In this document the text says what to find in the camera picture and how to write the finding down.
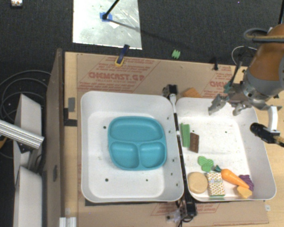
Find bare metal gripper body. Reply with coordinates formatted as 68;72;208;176
223;82;274;111

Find orange wafer slice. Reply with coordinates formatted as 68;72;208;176
182;86;202;99

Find white plastic tray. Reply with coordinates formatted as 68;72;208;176
171;96;281;205
76;90;189;207

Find green ribbed stick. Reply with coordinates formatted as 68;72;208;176
179;123;192;148

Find brown chocolate bar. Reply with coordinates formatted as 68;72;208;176
189;133;200;154

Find thin black and white rod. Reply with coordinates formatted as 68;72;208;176
165;94;193;203

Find green lettuce leaf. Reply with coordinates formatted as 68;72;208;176
197;156;214;172

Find orange carrot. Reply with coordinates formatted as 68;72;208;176
214;165;251;189

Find purple grapes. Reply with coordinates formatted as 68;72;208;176
238;174;255;192

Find white packet with yellow print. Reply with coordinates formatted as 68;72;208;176
205;172;227;197

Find tan round biscuit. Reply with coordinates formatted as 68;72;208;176
186;172;208;194

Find yellow cheese wedge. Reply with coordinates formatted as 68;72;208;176
233;185;253;199

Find brown cardboard board red print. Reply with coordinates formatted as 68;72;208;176
69;53;276;227

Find blue divided plate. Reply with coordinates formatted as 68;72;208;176
106;115;169;172

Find black cylinder on white bracket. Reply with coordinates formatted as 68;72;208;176
249;104;283;143

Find black block with thin wires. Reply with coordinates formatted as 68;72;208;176
181;198;198;219
162;84;179;98

